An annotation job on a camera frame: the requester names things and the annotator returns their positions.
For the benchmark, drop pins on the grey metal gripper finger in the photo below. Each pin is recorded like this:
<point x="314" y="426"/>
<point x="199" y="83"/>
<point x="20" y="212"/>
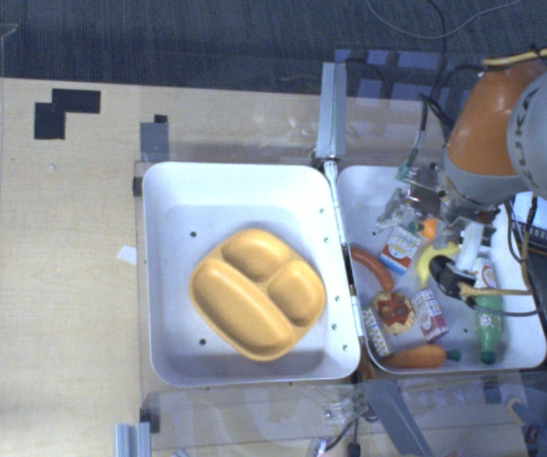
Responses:
<point x="448" y="233"/>
<point x="393" y="210"/>

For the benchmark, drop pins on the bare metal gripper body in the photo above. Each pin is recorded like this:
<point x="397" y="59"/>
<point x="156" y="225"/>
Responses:
<point x="427" y="191"/>

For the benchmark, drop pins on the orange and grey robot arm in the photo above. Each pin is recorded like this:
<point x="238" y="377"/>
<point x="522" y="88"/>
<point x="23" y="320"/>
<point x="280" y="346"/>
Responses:
<point x="492" y="126"/>

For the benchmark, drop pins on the orange toy fruit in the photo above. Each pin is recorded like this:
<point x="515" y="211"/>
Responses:
<point x="429" y="230"/>

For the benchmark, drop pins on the yellow banana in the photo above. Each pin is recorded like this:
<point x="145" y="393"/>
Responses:
<point x="424" y="262"/>

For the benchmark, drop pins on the white orange and blue carton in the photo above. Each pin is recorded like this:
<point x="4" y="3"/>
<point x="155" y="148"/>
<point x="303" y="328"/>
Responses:
<point x="399" y="251"/>

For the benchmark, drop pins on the thin black and white rod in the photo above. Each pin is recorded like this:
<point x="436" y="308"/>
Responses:
<point x="340" y="217"/>

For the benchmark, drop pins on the red toy sausage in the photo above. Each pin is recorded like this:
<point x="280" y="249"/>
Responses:
<point x="373" y="267"/>

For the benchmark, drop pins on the red and white carton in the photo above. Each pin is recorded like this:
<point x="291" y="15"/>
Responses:
<point x="430" y="314"/>

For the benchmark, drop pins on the toy pizza slice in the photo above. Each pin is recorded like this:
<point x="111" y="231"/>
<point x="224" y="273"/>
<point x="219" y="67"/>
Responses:
<point x="393" y="312"/>

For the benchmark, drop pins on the green plastic bottle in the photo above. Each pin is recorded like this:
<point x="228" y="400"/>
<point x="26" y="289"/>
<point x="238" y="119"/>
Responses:
<point x="488" y="326"/>

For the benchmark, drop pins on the blue and yellow packet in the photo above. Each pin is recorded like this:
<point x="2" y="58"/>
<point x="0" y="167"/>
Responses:
<point x="377" y="333"/>

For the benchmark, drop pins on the orange carrot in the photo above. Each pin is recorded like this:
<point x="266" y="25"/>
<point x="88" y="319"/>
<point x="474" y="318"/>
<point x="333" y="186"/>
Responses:
<point x="418" y="357"/>

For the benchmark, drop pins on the white plastic tray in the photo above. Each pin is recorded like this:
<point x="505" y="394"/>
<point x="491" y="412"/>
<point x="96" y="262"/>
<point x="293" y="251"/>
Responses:
<point x="520" y="345"/>
<point x="182" y="193"/>

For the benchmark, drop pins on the yellow divided plate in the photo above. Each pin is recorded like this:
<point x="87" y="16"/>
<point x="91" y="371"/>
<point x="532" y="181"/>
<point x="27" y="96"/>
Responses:
<point x="254" y="298"/>

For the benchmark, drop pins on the black cylinder on white bracket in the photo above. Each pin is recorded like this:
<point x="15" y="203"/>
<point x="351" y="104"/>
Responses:
<point x="449" y="274"/>

